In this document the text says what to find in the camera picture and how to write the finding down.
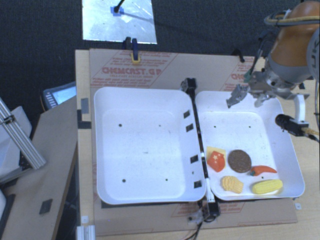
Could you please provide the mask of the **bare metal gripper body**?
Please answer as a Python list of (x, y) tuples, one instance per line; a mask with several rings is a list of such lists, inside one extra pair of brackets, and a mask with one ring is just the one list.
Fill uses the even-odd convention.
[(273, 71), (254, 71), (248, 85), (248, 92), (255, 98), (271, 99), (278, 96), (284, 100), (293, 100), (297, 96), (292, 92), (297, 85), (283, 80)]

